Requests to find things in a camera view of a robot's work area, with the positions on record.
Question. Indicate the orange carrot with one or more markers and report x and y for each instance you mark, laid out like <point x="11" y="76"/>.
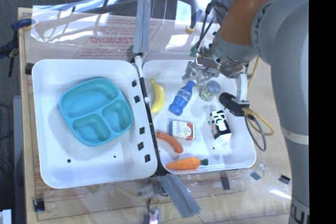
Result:
<point x="183" y="164"/>

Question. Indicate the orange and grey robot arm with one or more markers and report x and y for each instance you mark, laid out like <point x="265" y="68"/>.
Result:
<point x="286" y="42"/>

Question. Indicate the orange sausage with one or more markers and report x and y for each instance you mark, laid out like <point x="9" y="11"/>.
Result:
<point x="169" y="141"/>

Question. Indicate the green can with grey lid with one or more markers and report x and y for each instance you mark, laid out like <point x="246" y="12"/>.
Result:
<point x="208" y="91"/>

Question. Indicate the black cylinder on white bracket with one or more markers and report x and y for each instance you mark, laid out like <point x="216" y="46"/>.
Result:
<point x="233" y="105"/>

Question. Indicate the white and red small carton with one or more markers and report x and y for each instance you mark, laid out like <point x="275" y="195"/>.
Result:
<point x="182" y="129"/>

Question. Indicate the white plastic tray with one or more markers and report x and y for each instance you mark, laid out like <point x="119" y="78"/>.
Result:
<point x="86" y="165"/>
<point x="199" y="149"/>

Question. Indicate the blue divided plate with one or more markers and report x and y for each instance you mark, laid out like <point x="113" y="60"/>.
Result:
<point x="89" y="97"/>

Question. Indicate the yellow banana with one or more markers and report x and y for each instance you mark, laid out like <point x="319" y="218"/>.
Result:
<point x="159" y="97"/>

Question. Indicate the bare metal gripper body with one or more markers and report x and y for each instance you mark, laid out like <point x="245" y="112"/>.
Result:
<point x="210" y="60"/>

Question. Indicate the brown cardboard board, red print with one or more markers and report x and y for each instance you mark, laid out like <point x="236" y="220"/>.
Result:
<point x="115" y="34"/>

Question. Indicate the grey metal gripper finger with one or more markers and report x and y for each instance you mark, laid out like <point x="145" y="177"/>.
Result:
<point x="189" y="72"/>
<point x="207" y="76"/>

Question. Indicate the black and white carton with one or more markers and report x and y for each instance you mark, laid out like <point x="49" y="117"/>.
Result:
<point x="220" y="123"/>

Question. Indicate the blue bottle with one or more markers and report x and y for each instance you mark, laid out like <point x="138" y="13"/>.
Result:
<point x="179" y="101"/>

